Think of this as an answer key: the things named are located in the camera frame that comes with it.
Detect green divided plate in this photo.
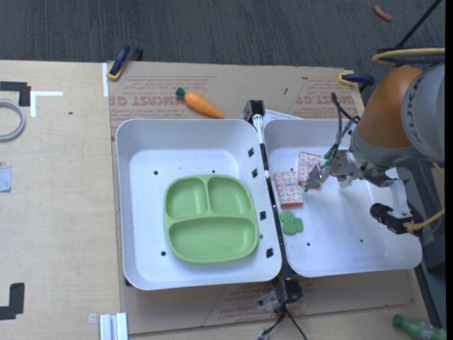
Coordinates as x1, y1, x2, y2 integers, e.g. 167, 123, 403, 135
163, 174, 260, 264

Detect white plastic tray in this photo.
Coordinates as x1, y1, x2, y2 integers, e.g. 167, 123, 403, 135
262, 118, 424, 279
115, 118, 283, 291

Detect white paper sheet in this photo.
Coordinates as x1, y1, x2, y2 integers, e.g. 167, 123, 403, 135
263, 108, 306, 121

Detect brown cardboard board red print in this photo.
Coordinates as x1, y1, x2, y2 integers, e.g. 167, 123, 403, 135
107, 60, 415, 336

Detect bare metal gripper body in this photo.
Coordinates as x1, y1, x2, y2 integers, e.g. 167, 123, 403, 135
328, 149, 401, 190

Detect black block with thin wires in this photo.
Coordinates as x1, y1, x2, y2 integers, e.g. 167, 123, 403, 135
242, 99, 267, 122
270, 277, 304, 306

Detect green grapes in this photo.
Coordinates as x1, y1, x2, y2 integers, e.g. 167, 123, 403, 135
279, 209, 305, 236

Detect orange sausage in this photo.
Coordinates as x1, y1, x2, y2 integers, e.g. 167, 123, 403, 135
372, 5, 394, 23

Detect black cylinder on white bracket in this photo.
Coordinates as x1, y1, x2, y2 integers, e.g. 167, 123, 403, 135
369, 178, 415, 236

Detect orange and white carton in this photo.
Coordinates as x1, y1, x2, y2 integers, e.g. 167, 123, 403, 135
297, 151, 324, 188
272, 170, 306, 210

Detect orange carrot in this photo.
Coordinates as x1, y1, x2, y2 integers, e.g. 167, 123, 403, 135
174, 86, 226, 120

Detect thin black and white rod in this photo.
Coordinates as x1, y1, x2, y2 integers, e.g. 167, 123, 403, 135
252, 114, 295, 283

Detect white tape roll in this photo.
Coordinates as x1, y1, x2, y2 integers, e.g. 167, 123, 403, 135
0, 99, 27, 142

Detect green plastic bottle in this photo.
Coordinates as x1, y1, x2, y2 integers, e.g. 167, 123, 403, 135
391, 314, 446, 340

